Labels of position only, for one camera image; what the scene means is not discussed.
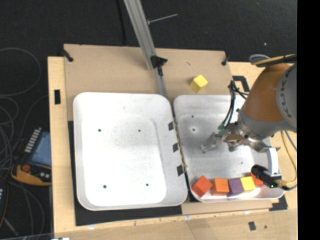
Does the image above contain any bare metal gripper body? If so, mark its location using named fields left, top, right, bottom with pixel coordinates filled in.
left=219, top=122, right=266, bottom=152

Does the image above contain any white plastic tray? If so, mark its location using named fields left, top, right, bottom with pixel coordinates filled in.
left=172, top=94, right=286, bottom=204
left=72, top=91, right=189, bottom=212

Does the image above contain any yellow cube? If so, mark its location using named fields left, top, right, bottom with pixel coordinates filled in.
left=240, top=175, right=256, bottom=192
left=189, top=74, right=209, bottom=94

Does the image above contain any purple cube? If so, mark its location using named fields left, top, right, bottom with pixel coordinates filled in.
left=227, top=177, right=245, bottom=196

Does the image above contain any red cube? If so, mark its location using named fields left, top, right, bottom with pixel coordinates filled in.
left=249, top=172, right=265, bottom=187

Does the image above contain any orange cube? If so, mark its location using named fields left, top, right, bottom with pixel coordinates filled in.
left=210, top=178, right=230, bottom=197

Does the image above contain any red-orange cube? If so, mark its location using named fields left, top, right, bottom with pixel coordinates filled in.
left=191, top=175, right=214, bottom=198

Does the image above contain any brown cardboard board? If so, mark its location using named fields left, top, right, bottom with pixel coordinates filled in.
left=63, top=43, right=280, bottom=216

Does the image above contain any black cylinder on white bracket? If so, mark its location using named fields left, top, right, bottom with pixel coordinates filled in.
left=250, top=147, right=284, bottom=189

